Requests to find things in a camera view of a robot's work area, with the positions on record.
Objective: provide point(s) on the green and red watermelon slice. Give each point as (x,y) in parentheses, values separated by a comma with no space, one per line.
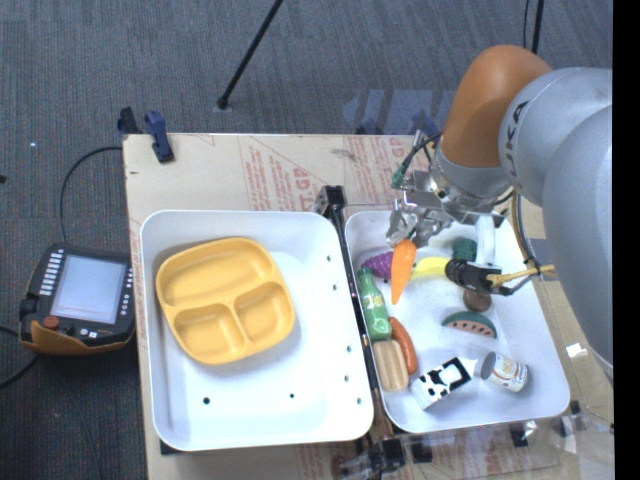
(472,324)

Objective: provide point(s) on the white plastic tray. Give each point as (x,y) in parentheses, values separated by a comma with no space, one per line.
(310,408)
(525,318)

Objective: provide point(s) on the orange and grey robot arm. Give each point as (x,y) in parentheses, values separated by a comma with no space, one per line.
(560,168)

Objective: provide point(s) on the orange carrot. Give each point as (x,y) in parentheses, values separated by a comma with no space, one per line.
(402,273)

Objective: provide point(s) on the brown cardboard board red print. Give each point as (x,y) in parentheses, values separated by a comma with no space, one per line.
(200,178)

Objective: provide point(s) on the brown round toy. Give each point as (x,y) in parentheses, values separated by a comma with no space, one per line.
(477,302)

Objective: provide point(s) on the yellow banana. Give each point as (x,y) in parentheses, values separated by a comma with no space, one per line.
(431,267)

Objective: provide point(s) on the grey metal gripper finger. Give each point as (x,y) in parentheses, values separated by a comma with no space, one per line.
(400,228)
(429,230)

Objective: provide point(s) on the yellow divided plate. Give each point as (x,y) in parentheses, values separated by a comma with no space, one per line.
(210,273)

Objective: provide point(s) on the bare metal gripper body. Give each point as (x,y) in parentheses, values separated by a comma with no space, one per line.
(440,207)

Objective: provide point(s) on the tan bread bun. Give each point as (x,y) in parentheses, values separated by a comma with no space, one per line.
(391,365)

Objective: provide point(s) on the white can with orange print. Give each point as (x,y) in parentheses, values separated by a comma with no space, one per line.
(507,372)

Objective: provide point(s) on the green bottle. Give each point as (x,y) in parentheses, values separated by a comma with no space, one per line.
(375,308)

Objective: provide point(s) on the orange-brown sausage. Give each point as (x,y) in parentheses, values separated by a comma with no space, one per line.
(406,345)

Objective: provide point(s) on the black and white milk carton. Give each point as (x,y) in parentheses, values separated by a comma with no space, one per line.
(442,380)

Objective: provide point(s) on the purple grapes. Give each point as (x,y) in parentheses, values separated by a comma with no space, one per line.
(380,264)

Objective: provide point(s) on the green broccoli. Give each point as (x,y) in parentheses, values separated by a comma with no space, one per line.
(465,249)

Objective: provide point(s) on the black cylinder on white bracket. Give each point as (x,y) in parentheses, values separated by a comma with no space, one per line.
(470,275)

